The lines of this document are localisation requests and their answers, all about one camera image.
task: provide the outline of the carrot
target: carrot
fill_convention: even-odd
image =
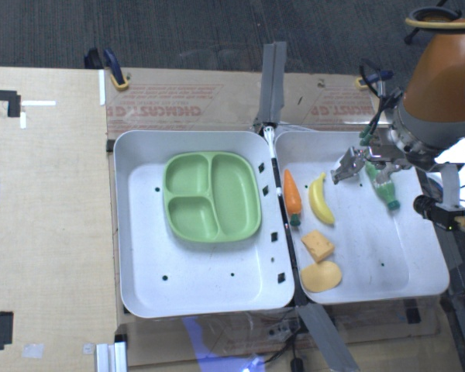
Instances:
[[[301,213],[301,196],[298,188],[296,187],[295,180],[293,179],[289,170],[284,170],[284,203],[286,204],[286,211],[291,217],[290,224],[292,226],[299,226]]]

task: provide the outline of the wooden table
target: wooden table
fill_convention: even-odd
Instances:
[[[98,72],[0,67],[0,89],[56,102],[23,108],[25,129],[0,102],[0,311],[14,313],[0,370],[94,370],[89,343],[116,329]]]

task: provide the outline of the gray carpet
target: gray carpet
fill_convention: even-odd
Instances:
[[[405,17],[438,1],[0,0],[0,66],[83,68],[111,47],[123,67],[261,71],[262,46],[287,41],[287,72],[357,74],[366,57],[404,86],[432,36],[406,45]]]

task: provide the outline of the plastic banana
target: plastic banana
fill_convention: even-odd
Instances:
[[[324,198],[324,179],[326,173],[322,172],[317,179],[315,179],[308,188],[308,200],[310,201],[310,208],[313,213],[322,222],[332,225],[335,222],[334,215],[329,209]]]

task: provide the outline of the green divided plate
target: green divided plate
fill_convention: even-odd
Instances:
[[[239,241],[260,226],[260,197],[250,164],[227,152],[183,153],[164,169],[167,220],[182,239]]]

